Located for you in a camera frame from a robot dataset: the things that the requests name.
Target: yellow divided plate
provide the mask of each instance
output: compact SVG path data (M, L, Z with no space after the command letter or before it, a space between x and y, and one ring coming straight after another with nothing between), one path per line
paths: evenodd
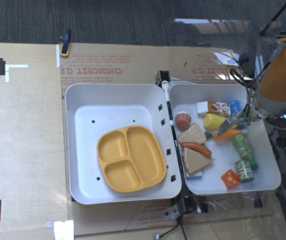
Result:
M104 134L98 140L97 153L107 183L118 192L149 188L166 174L159 144L144 126L128 126Z

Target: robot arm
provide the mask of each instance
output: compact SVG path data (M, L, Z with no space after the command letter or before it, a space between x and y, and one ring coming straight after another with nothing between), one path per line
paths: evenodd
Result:
M257 88L250 87L249 89L245 86L247 88L245 108L226 119L214 131L217 136L235 124L246 127L260 119L265 119L271 124L274 121L277 121L276 125L280 123L283 115L286 114L286 47L274 57L266 70L261 72L261 76L254 81L258 81Z

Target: sausage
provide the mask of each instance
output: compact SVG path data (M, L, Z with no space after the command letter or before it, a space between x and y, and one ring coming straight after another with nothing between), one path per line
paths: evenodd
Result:
M212 155L212 152L208 148L196 142L182 142L181 147L182 149L189 148L191 150L198 151L199 153L203 154L207 158L210 158Z

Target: green can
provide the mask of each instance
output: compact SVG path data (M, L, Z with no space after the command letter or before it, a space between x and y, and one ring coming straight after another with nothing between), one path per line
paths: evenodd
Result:
M251 182L255 179L251 163L248 160L237 161L235 169L241 183Z

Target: wooden surface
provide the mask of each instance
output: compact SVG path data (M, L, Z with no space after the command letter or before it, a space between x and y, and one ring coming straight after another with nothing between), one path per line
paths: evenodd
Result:
M160 50L167 53L164 57L170 61L170 49ZM145 58L157 61L157 48L153 51ZM9 83L0 76L0 239L50 240L53 239L53 229L46 228L46 222L69 219L61 74L55 56L55 45L0 43L0 58L7 64L28 65L27 69L10 69ZM157 71L150 64L147 68L152 73ZM133 72L129 75L130 81L137 80ZM123 74L118 82L129 80ZM286 240L286 224L276 198L272 206L274 212L271 215L187 224L184 229L189 240ZM117 221L102 227L111 231L113 223ZM77 239L145 240L170 228L100 233ZM183 239L181 229L164 239Z

